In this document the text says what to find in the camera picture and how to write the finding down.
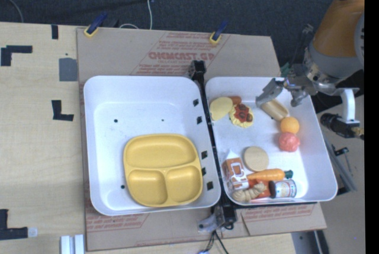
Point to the pale yellow crisp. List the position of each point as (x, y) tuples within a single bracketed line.
[(219, 108)]

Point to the yellow pizza slice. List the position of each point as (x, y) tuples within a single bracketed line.
[(242, 116)]

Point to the pink ball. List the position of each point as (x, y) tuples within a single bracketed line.
[(288, 142)]

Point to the orange and white carton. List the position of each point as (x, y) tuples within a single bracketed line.
[(234, 173)]

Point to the orange ball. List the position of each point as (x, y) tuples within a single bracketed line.
[(289, 125)]

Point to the orange sausage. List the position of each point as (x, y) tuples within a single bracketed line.
[(236, 99)]

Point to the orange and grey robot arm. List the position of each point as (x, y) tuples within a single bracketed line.
[(337, 36)]

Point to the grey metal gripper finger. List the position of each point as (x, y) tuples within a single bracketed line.
[(270, 92), (298, 97)]

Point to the brown cardboard board, red print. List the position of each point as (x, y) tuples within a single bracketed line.
[(124, 51)]

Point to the thin black rod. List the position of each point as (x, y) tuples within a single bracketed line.
[(208, 128)]

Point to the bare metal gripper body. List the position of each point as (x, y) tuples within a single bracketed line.
[(302, 79)]

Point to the tan hot dog bun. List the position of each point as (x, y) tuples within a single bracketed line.
[(276, 110)]

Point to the small can, black lid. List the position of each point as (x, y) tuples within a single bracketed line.
[(285, 189)]

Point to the tan round biscuit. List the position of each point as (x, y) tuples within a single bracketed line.
[(256, 159)]

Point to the yellow divided plate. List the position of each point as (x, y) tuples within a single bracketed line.
[(161, 170)]

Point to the white plastic tray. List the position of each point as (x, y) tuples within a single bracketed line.
[(142, 104), (260, 134)]

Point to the orange carrot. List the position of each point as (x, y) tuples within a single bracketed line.
[(266, 175)]

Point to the black cylinder on white bracket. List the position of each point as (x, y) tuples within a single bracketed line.
[(349, 104)]

